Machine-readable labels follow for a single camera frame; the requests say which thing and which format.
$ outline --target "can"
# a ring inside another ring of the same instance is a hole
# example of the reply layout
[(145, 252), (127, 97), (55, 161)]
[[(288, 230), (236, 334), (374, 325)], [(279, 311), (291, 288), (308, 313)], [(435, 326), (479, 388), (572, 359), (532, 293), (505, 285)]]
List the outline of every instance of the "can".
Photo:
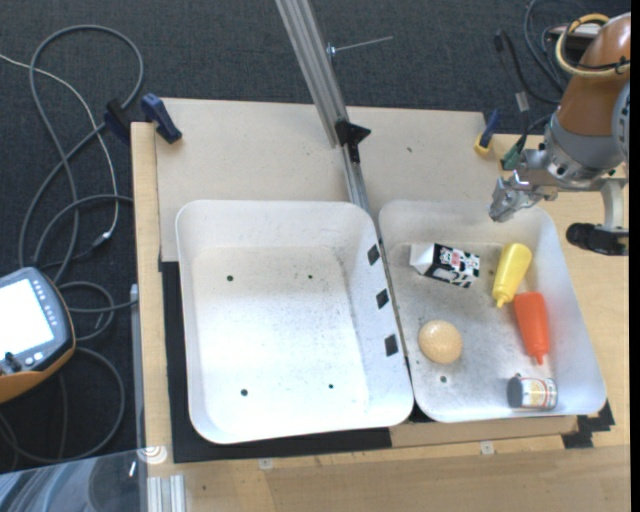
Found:
[(513, 408), (553, 409), (558, 403), (558, 386), (551, 378), (516, 375), (509, 380), (507, 400)]

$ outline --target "black bracket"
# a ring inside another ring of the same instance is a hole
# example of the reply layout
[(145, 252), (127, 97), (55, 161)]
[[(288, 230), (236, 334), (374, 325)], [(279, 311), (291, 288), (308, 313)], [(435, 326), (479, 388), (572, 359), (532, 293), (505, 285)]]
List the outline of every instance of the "black bracket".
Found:
[(597, 416), (578, 416), (578, 431), (564, 434), (562, 442), (565, 448), (593, 448), (591, 439), (594, 432), (609, 432), (616, 422), (611, 413), (611, 406), (607, 400)]
[(360, 144), (365, 137), (367, 137), (371, 130), (363, 128), (355, 124), (351, 124), (345, 119), (338, 119), (336, 121), (336, 135), (341, 146), (347, 145), (349, 150), (349, 158), (353, 163), (360, 163), (360, 152), (358, 151), (358, 144)]

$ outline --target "yellow bottle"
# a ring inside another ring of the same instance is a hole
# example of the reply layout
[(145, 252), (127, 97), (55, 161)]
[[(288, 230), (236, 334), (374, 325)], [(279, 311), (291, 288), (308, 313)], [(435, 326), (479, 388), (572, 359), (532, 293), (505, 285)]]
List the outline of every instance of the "yellow bottle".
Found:
[(502, 249), (492, 294), (499, 308), (513, 300), (527, 273), (531, 259), (531, 251), (526, 245), (512, 243), (505, 245)]

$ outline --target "white wire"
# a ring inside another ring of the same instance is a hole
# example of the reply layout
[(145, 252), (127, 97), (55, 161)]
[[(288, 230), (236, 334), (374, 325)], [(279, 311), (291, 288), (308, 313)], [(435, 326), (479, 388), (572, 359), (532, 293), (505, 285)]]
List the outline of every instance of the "white wire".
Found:
[[(29, 64), (24, 64), (22, 62), (18, 62), (17, 60), (13, 60), (10, 57), (7, 57), (6, 55), (3, 55), (2, 53), (0, 53), (0, 59), (8, 62), (9, 64), (13, 64), (14, 66), (18, 66), (21, 68), (25, 68), (25, 69), (29, 69), (30, 66)], [(80, 101), (80, 103), (82, 104), (82, 106), (84, 107), (85, 111), (87, 112), (87, 116), (89, 116), (89, 120), (91, 121), (91, 125), (93, 126), (94, 130), (97, 130), (98, 125), (96, 124), (95, 118), (93, 117), (93, 114), (91, 113), (91, 109), (89, 108), (89, 105), (87, 105), (87, 102), (84, 100), (84, 98), (82, 97), (82, 95), (68, 82), (66, 82), (65, 80), (63, 80), (62, 78), (49, 73), (48, 71), (45, 71), (43, 69), (38, 69), (35, 68), (36, 73), (40, 73), (41, 75), (47, 76), (49, 78), (52, 78), (53, 80), (55, 80), (56, 82), (64, 85), (67, 89), (69, 89), (74, 95), (75, 97), (78, 99), (78, 101)], [(111, 160), (111, 155), (109, 155), (109, 150), (107, 149), (107, 146), (104, 143), (104, 139), (102, 138), (102, 135), (100, 133), (97, 134), (98, 137), (98, 141), (100, 142), (100, 146), (102, 147), (102, 151), (104, 153), (105, 158), (107, 159), (107, 163), (109, 165), (109, 174), (111, 175), (111, 184), (113, 187), (113, 193), (114, 195), (118, 195), (118, 185), (116, 183), (116, 173), (115, 173), (115, 169), (113, 167), (113, 162)], [(115, 202), (115, 210), (114, 210), (114, 215), (113, 215), (113, 221), (111, 222), (111, 227), (102, 234), (103, 238), (109, 238), (111, 236), (111, 234), (113, 233), (113, 231), (116, 228), (116, 224), (118, 222), (118, 213), (120, 211), (120, 203), (118, 203), (118, 201)]]

